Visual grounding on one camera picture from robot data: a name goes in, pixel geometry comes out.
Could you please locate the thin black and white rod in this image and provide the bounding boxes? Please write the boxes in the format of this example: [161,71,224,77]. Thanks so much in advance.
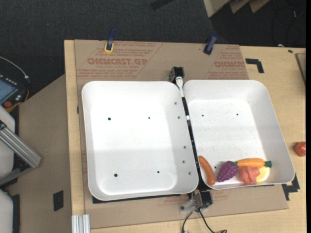
[175,75,201,179]

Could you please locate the white plastic tray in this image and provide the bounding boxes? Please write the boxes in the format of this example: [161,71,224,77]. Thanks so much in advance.
[81,80,200,201]
[182,79,295,190]

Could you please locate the brown cardboard board red print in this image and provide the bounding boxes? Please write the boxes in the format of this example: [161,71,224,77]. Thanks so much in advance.
[73,39,290,229]

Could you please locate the orange sausage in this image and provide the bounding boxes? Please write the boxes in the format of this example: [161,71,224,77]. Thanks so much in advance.
[198,155,216,186]

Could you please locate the purple grapes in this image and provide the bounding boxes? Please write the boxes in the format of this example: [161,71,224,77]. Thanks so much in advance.
[216,160,240,183]

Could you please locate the orange carrot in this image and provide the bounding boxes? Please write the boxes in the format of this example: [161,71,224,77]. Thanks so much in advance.
[234,157,273,169]

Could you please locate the pink toy meat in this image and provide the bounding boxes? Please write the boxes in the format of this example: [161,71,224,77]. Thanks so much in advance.
[238,166,261,185]

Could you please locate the yellow toy food piece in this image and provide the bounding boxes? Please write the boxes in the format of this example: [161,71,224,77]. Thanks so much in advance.
[255,166,270,183]

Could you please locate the red toy food piece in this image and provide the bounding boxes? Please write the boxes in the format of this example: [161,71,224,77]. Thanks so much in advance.
[294,141,306,157]

